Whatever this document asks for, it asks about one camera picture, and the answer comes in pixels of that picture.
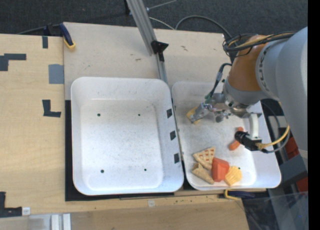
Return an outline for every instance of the yellow cable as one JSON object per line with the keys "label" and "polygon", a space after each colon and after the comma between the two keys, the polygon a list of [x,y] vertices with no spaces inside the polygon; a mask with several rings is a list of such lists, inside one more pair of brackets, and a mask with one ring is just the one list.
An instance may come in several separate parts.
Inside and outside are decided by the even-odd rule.
{"label": "yellow cable", "polygon": [[228,189],[224,190],[224,197],[231,200],[240,200],[240,198],[228,195]]}
{"label": "yellow cable", "polygon": [[[257,39],[254,39],[254,40],[251,40],[251,41],[247,41],[247,42],[245,42],[245,43],[243,43],[243,44],[241,44],[241,45],[238,45],[238,46],[236,46],[236,47],[234,47],[234,49],[241,49],[242,47],[244,47],[244,46],[248,46],[248,45],[251,45],[251,44],[255,44],[255,43],[257,43],[257,42],[260,42],[260,41],[263,41],[263,40],[267,40],[267,39],[269,39],[269,38],[274,38],[274,37],[281,37],[281,36],[285,36],[285,35],[290,35],[290,34],[292,34],[291,32],[286,32],[286,33],[280,33],[280,34],[269,34],[269,35],[266,35],[266,36],[263,36],[263,37],[260,37],[260,38],[257,38]],[[230,42],[230,44],[228,45],[228,47],[230,46],[230,45],[232,45],[233,43],[235,43],[235,42],[237,42],[237,41],[240,41],[240,39],[238,39],[238,40],[234,40],[234,41],[232,41],[232,42]]]}
{"label": "yellow cable", "polygon": [[275,140],[271,143],[267,143],[267,144],[257,143],[256,146],[258,147],[259,150],[262,150],[262,149],[269,147],[269,146],[273,146],[273,145],[279,143],[280,141],[282,141],[288,135],[289,130],[290,130],[290,127],[289,127],[289,125],[287,125],[285,132],[277,140]]}

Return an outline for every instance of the white tray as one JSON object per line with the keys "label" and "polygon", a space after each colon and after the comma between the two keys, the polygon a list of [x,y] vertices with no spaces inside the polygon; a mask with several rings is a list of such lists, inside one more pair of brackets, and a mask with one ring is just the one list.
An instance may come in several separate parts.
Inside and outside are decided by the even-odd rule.
{"label": "white tray", "polygon": [[76,189],[89,196],[178,190],[184,174],[170,111],[170,89],[162,80],[76,79],[71,86]]}
{"label": "white tray", "polygon": [[[220,123],[216,123],[213,113],[210,113],[201,119],[198,124],[192,124],[187,118],[187,112],[204,102],[205,95],[211,91],[213,86],[213,82],[179,81],[172,87],[175,118],[188,182],[195,189],[202,191],[230,188],[274,188],[278,186],[281,181],[281,173],[274,153],[252,152],[243,145],[240,145],[234,151],[228,149],[228,145],[235,140],[234,134],[237,127],[241,126],[244,131],[250,131],[248,119],[241,119],[233,115]],[[222,83],[218,85],[216,92],[221,92],[221,90]],[[260,102],[252,106],[250,111],[262,113]],[[262,142],[270,142],[263,114],[258,121],[259,136],[262,138]],[[242,180],[232,187],[224,181],[215,182],[211,185],[191,172],[196,162],[192,155],[213,146],[215,147],[215,157],[226,160],[231,166],[238,166],[241,169]]]}

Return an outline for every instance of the wooden board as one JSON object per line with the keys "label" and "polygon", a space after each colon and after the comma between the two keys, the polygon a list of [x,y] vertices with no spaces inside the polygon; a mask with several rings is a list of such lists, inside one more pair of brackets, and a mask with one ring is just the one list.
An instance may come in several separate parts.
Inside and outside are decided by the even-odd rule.
{"label": "wooden board", "polygon": [[[172,33],[167,34],[167,39],[165,35],[165,30],[159,30],[164,42]],[[157,207],[226,202],[217,197],[221,192],[184,191],[183,188],[173,197],[65,202],[65,89],[63,84],[49,84],[48,71],[51,64],[64,64],[63,39],[49,37],[48,48],[43,48],[41,36],[0,34],[0,44],[0,56],[26,54],[25,61],[10,60],[8,71],[0,71],[0,191],[6,192],[6,207],[30,207],[35,215],[147,208],[150,199]],[[190,54],[190,61],[195,54]],[[168,65],[175,65],[175,59],[168,56],[166,60]],[[170,73],[171,82],[181,78],[174,73]],[[201,81],[209,79],[209,72],[204,76]],[[42,100],[51,100],[51,110],[61,112],[61,117],[43,116]]]}
{"label": "wooden board", "polygon": [[249,230],[241,203],[214,202],[180,206],[79,212],[72,229]]}
{"label": "wooden board", "polygon": [[[64,24],[76,44],[75,49],[63,51],[66,100],[79,77],[159,78],[156,57],[148,54],[136,27]],[[159,42],[169,44],[163,54],[170,88],[178,81],[214,82],[219,67],[230,62],[221,33],[154,32]]]}

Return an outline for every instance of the black bracket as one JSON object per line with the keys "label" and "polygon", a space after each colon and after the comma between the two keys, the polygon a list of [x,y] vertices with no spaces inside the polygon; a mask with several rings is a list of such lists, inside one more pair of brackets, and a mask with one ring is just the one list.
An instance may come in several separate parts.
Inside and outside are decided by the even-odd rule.
{"label": "black bracket", "polygon": [[43,35],[44,36],[61,36],[60,32],[55,32],[54,26],[52,23],[49,23],[46,25],[46,27],[43,29]]}
{"label": "black bracket", "polygon": [[251,140],[250,138],[246,137],[248,136],[248,132],[244,131],[237,131],[234,134],[234,139],[238,141],[240,144],[244,145],[244,147],[250,151],[258,151],[258,147],[256,146],[256,143],[260,143],[261,139],[255,139]]}
{"label": "black bracket", "polygon": [[169,46],[169,44],[154,40],[151,42],[151,47],[155,54],[159,55],[159,60],[165,62],[164,50]]}
{"label": "black bracket", "polygon": [[123,0],[123,2],[124,2],[125,14],[129,16],[131,14],[131,11],[129,9],[128,2],[127,0]]}
{"label": "black bracket", "polygon": [[22,207],[5,208],[6,192],[0,192],[0,218],[22,216]]}

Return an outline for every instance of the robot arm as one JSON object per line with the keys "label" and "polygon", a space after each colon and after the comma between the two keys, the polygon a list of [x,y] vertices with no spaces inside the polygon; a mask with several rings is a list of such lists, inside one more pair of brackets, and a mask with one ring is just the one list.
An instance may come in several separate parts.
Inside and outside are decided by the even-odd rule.
{"label": "robot arm", "polygon": [[[270,37],[275,35],[254,35],[238,47],[245,49],[238,51],[223,92],[209,93],[191,121],[209,112],[215,113],[216,122],[228,115],[248,118],[250,106],[262,99],[273,99],[281,102],[299,149],[307,151],[308,27],[294,34],[281,34],[278,39]],[[248,134],[240,134],[235,138],[242,144],[244,140],[254,140]]]}

